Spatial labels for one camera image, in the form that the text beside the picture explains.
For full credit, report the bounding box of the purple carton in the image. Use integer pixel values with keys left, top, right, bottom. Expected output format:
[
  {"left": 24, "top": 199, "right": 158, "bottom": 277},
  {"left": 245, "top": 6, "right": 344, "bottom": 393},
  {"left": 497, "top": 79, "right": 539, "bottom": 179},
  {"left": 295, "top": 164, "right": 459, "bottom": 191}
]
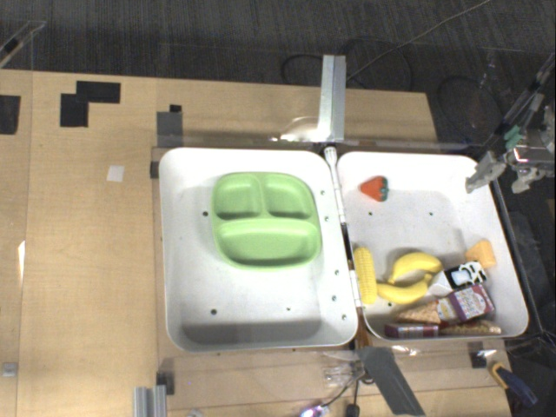
[{"left": 447, "top": 283, "right": 496, "bottom": 322}]

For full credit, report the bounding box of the green divided plate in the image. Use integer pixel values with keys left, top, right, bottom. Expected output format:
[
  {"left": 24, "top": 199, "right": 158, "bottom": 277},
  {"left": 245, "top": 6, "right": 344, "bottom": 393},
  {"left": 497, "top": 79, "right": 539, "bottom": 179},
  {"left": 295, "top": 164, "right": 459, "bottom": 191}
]
[{"left": 210, "top": 171, "right": 323, "bottom": 271}]

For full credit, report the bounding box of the tan pizza slice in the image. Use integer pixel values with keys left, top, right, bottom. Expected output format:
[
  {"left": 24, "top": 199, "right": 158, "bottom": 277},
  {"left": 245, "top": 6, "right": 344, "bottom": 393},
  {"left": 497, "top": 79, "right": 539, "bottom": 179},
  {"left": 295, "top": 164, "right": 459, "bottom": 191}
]
[{"left": 395, "top": 301, "right": 442, "bottom": 326}]

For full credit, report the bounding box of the dark red box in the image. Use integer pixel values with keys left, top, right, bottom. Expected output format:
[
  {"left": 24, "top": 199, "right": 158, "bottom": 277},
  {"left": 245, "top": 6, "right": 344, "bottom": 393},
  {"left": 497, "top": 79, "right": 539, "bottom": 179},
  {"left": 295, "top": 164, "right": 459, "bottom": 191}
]
[{"left": 384, "top": 322, "right": 440, "bottom": 340}]

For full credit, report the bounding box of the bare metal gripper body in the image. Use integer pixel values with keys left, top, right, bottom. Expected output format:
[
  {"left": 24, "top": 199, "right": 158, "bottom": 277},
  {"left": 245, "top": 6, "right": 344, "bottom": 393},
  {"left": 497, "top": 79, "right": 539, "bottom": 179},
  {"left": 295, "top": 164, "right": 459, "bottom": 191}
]
[{"left": 506, "top": 143, "right": 556, "bottom": 169}]

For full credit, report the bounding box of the white plastic tray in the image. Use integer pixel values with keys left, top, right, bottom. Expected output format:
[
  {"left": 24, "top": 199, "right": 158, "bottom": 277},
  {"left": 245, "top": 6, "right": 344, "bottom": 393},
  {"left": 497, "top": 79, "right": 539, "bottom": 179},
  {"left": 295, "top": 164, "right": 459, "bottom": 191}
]
[
  {"left": 157, "top": 147, "right": 360, "bottom": 353},
  {"left": 336, "top": 150, "right": 531, "bottom": 342}
]

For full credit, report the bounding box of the yellow banana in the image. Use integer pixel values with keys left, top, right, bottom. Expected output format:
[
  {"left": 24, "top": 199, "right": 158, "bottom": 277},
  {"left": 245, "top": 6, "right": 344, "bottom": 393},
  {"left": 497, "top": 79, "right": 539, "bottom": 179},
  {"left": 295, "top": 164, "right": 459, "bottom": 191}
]
[
  {"left": 375, "top": 272, "right": 434, "bottom": 306},
  {"left": 387, "top": 251, "right": 445, "bottom": 286}
]

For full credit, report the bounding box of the tan cracker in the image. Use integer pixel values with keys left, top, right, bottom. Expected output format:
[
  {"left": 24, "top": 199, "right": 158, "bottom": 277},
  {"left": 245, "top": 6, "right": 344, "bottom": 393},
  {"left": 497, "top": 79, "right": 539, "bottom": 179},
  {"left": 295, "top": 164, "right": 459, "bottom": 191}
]
[{"left": 439, "top": 320, "right": 502, "bottom": 337}]

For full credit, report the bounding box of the yellow corn cob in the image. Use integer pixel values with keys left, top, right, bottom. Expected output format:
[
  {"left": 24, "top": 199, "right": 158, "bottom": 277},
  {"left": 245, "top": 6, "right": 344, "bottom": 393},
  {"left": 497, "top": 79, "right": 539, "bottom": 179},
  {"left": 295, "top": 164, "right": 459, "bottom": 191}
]
[{"left": 352, "top": 246, "right": 380, "bottom": 306}]

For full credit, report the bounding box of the white and yellow packet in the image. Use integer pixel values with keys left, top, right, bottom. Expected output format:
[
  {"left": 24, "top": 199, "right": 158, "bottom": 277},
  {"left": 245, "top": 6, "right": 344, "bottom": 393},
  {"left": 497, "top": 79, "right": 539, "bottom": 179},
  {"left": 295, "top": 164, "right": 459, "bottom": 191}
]
[{"left": 434, "top": 297, "right": 457, "bottom": 322}]

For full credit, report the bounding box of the red strawberry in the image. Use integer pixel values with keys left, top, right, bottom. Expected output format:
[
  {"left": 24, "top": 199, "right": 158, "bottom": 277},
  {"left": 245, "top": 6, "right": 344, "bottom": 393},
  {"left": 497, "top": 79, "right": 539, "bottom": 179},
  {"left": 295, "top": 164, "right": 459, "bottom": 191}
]
[{"left": 358, "top": 175, "right": 390, "bottom": 203}]

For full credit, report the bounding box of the orange cheese wedge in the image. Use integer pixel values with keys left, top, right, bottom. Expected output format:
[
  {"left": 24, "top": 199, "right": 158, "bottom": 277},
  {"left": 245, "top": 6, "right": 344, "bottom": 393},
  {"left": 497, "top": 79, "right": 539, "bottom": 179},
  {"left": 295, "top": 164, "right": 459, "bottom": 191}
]
[{"left": 465, "top": 239, "right": 498, "bottom": 270}]

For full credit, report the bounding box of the black and white milk carton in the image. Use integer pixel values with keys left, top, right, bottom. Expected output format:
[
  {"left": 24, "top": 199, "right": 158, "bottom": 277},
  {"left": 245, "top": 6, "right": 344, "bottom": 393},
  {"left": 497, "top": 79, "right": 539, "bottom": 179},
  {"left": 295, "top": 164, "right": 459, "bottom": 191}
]
[{"left": 444, "top": 260, "right": 488, "bottom": 289}]

